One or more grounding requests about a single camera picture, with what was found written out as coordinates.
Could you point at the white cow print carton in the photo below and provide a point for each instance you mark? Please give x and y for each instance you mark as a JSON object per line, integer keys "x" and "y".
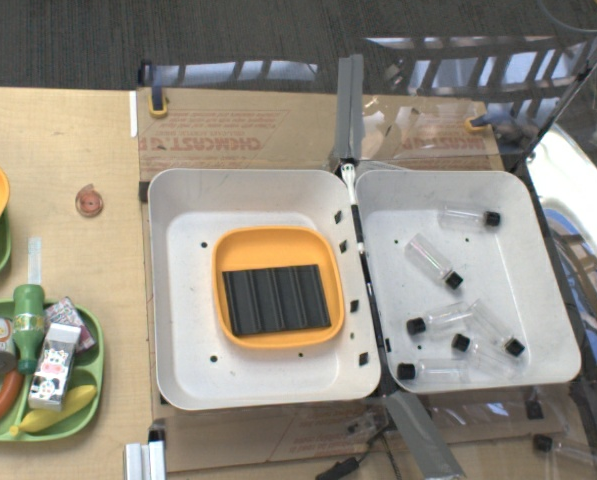
{"x": 53, "y": 368}

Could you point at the green divided plate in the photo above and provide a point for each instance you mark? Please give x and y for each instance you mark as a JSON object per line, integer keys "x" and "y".
{"x": 90, "y": 363}

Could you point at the pink round doughnut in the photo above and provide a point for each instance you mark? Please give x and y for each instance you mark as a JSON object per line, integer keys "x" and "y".
{"x": 89, "y": 201}

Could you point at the brown cardboard board red print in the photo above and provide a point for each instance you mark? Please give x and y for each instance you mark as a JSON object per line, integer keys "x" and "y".
{"x": 218, "y": 133}

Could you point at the thin black and white rod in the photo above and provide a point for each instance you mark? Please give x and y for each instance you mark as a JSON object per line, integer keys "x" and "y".
{"x": 357, "y": 220}

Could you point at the orange sausage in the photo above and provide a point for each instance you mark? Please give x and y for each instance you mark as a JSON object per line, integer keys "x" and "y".
{"x": 0, "y": 400}

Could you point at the white plastic tray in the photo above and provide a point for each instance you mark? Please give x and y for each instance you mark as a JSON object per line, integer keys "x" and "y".
{"x": 188, "y": 378}
{"x": 538, "y": 278}

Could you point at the clear plastic bottle black cap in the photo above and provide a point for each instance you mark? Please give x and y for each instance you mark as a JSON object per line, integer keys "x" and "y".
{"x": 488, "y": 357}
{"x": 438, "y": 371}
{"x": 463, "y": 217}
{"x": 570, "y": 452}
{"x": 428, "y": 257}
{"x": 440, "y": 318}
{"x": 493, "y": 325}

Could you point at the pink packet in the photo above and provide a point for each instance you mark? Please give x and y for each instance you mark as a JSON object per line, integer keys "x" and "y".
{"x": 68, "y": 310}

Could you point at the green bottle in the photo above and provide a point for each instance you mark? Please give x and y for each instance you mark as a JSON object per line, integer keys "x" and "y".
{"x": 28, "y": 318}

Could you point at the yellow banana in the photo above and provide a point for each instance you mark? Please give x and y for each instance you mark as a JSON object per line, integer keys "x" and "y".
{"x": 73, "y": 402}

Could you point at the black ribbed rack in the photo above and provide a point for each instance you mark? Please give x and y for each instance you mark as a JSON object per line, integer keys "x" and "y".
{"x": 275, "y": 300}

